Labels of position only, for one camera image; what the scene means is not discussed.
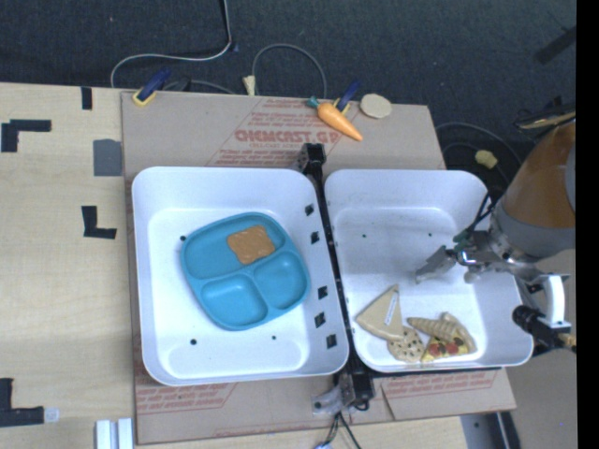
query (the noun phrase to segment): blue plate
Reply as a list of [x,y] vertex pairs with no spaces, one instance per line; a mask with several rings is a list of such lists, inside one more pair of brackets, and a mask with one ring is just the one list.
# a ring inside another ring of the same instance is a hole
[[[255,225],[266,229],[274,251],[243,264],[226,239]],[[310,275],[297,248],[270,216],[250,212],[208,224],[185,239],[181,264],[199,304],[229,330],[263,325],[298,306]]]

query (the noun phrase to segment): robotic arm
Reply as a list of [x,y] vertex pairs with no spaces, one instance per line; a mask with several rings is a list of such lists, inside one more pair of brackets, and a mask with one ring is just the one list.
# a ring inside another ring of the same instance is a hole
[[[473,223],[442,246],[416,272],[416,282],[448,271],[468,268],[472,282],[490,270],[514,275],[529,305],[515,308],[514,321],[542,344],[542,352],[558,347],[576,351],[576,338],[564,318],[563,280],[544,273],[542,259],[576,247],[576,120],[560,123],[537,144],[496,205],[483,202]],[[489,216],[489,229],[476,230]],[[547,308],[533,304],[532,294],[545,291]]]

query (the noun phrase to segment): cardboard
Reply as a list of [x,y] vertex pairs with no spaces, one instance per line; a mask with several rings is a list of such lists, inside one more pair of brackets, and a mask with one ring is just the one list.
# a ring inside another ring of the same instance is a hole
[[[442,169],[443,156],[426,107],[393,105],[384,119],[347,117],[357,142],[328,128],[297,98],[159,93],[136,107],[122,93],[124,178],[135,352],[137,443],[176,442],[328,427],[312,397],[332,377],[168,387],[154,381],[140,356],[137,276],[130,188],[154,166],[296,167],[306,142],[322,143],[325,177],[341,168]],[[375,379],[376,396],[351,424],[372,424],[510,410],[514,397],[504,369]]]

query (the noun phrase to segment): dark background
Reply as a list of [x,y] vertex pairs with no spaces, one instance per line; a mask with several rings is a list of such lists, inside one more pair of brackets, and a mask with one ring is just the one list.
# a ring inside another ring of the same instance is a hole
[[[256,54],[286,43],[308,51],[334,98],[358,79],[355,99],[378,93],[427,105],[449,167],[504,187],[533,147],[514,121],[576,101],[577,0],[227,0],[234,50],[206,63],[136,60],[115,86],[138,88],[161,66],[243,94]],[[206,56],[226,44],[220,0],[0,0],[0,80],[110,86],[138,53]],[[287,49],[256,66],[261,94],[322,97],[314,64]],[[194,85],[192,91],[215,92]],[[474,163],[495,151],[499,171]]]

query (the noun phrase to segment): carrot toy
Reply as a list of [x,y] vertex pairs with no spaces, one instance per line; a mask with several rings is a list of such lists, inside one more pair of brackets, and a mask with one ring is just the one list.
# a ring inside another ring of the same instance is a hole
[[316,109],[318,118],[325,122],[331,128],[340,131],[344,135],[347,135],[357,141],[362,140],[362,135],[359,133],[357,128],[347,118],[335,108],[330,102],[319,103],[318,100],[312,96],[308,101],[307,105]]

